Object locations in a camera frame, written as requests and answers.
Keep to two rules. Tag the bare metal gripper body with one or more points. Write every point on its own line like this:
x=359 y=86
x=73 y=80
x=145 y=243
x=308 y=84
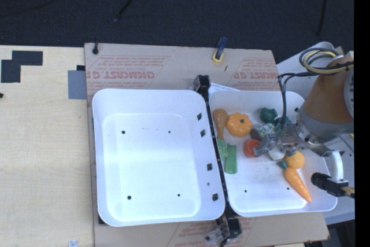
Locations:
x=300 y=137

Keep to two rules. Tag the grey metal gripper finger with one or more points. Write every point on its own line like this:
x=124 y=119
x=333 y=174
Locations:
x=266 y=145
x=290 y=152

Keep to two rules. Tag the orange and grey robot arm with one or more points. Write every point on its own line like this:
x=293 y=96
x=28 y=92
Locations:
x=326 y=98

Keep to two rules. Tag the yellow round toy fruit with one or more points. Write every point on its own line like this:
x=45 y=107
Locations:
x=295 y=160

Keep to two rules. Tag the white rounded toy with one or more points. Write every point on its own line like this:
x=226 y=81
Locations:
x=276 y=154

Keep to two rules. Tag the brown rounded toy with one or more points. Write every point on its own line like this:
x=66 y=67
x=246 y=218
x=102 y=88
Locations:
x=255 y=134

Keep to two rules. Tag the green and white printed packet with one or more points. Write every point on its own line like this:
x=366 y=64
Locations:
x=265 y=129

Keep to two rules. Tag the red toy tomato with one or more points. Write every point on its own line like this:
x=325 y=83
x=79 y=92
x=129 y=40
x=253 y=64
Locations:
x=249 y=148

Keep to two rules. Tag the dark green toy broccoli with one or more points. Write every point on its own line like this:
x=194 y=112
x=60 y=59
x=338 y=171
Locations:
x=268 y=115

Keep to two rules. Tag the orange toy carrot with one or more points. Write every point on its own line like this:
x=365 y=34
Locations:
x=297 y=182

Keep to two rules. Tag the orange toy pumpkin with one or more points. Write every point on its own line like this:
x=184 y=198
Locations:
x=238 y=125

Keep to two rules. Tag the green toy celery stick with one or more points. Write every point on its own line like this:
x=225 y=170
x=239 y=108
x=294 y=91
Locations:
x=231 y=160

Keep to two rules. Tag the white plastic tray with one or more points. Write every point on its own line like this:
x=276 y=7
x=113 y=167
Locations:
x=260 y=185
x=150 y=159

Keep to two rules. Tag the green leafy toy vegetable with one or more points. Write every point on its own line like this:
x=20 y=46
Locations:
x=222 y=149

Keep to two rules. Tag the thin black rod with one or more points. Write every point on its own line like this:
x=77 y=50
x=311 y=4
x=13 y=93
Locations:
x=217 y=147

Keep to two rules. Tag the brown toy chicken drumstick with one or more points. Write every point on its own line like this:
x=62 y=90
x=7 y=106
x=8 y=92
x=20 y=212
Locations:
x=219 y=120

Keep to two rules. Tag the white paper sheet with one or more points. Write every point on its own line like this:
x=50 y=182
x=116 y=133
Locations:
x=224 y=87

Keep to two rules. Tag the brown cardboard board red print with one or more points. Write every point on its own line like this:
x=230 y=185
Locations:
x=179 y=72

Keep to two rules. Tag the black cylinder on white bracket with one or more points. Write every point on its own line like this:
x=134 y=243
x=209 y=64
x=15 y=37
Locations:
x=326 y=182

